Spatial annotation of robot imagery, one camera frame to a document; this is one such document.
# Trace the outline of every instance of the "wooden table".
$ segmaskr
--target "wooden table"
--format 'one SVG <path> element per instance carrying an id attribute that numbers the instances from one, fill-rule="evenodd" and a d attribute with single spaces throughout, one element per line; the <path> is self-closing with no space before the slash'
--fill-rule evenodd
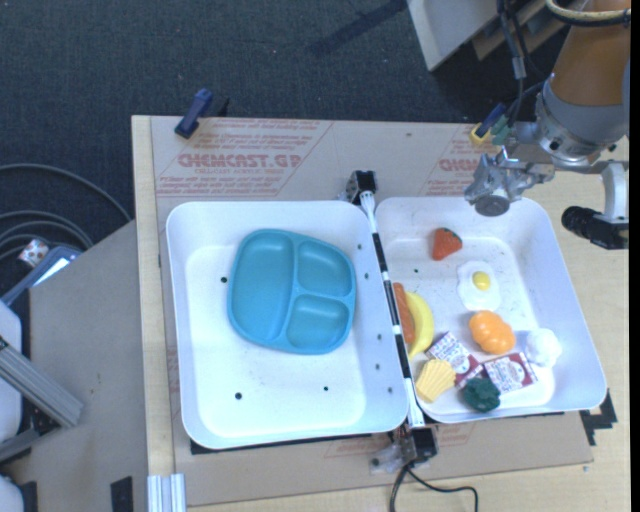
<path id="1" fill-rule="evenodd" d="M 161 276 L 154 192 L 151 117 L 132 120 L 136 222 L 138 232 L 142 344 L 149 475 L 175 472 Z M 622 142 L 615 155 L 628 159 Z M 598 431 L 594 462 L 438 481 L 439 486 L 474 486 L 484 510 L 631 509 L 629 402 L 629 253 L 606 251 L 567 232 L 560 224 L 564 209 L 579 204 L 601 210 L 599 177 L 557 173 L 548 184 L 525 194 L 549 213 L 567 268 L 600 355 L 617 414 L 611 430 Z M 250 485 L 239 481 L 238 485 Z M 192 508 L 202 511 L 387 510 L 388 486 L 324 492 L 259 502 Z M 401 487 L 398 510 L 472 510 L 469 493 L 427 491 L 408 478 Z"/>

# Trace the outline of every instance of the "egg yolk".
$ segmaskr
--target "egg yolk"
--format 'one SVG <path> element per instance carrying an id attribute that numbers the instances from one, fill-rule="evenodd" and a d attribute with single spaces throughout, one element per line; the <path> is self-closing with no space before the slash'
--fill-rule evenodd
<path id="1" fill-rule="evenodd" d="M 479 290 L 488 290 L 491 286 L 491 279 L 489 278 L 489 274 L 486 272 L 478 271 L 473 273 L 473 284 Z"/>

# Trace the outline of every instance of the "red strawberry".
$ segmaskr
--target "red strawberry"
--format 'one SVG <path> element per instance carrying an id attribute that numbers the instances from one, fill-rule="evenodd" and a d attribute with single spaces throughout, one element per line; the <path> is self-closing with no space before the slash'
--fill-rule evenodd
<path id="1" fill-rule="evenodd" d="M 447 228 L 436 229 L 431 253 L 434 260 L 443 260 L 460 249 L 462 249 L 462 240 L 458 235 Z"/>

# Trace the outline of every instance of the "banana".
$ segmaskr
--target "banana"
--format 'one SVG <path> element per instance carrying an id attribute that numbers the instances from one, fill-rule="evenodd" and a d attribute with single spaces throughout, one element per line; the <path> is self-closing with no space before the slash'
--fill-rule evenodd
<path id="1" fill-rule="evenodd" d="M 405 295 L 416 331 L 416 339 L 409 345 L 409 360 L 411 360 L 416 354 L 431 346 L 434 323 L 431 308 L 420 295 L 408 291 L 405 291 Z"/>

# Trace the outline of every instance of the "snack box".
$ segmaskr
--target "snack box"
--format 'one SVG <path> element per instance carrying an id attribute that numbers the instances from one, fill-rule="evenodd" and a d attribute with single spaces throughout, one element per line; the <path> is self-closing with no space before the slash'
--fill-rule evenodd
<path id="1" fill-rule="evenodd" d="M 174 302 L 182 420 L 190 438 L 229 449 L 391 431 L 417 404 L 427 418 L 459 423 L 591 409 L 606 394 L 604 374 L 546 212 L 522 199 L 500 217 L 483 217 L 461 197 L 389 198 L 375 210 L 382 254 L 359 206 L 333 201 L 187 202 L 169 215 L 166 236 Z M 431 257 L 433 233 L 447 227 L 463 247 Z M 322 240 L 352 262 L 356 299 L 346 340 L 324 354 L 252 343 L 229 321 L 229 276 L 242 240 L 276 229 Z M 380 271 L 383 258 L 388 275 Z M 407 365 L 385 280 L 418 293 L 432 310 L 435 339 L 447 332 L 483 363 L 458 293 L 458 268 L 489 265 L 499 284 L 496 310 L 516 332 L 551 329 L 563 345 L 552 368 L 532 365 L 534 385 L 479 413 L 453 387 L 434 403 L 416 398 L 411 379 L 427 359 Z"/>

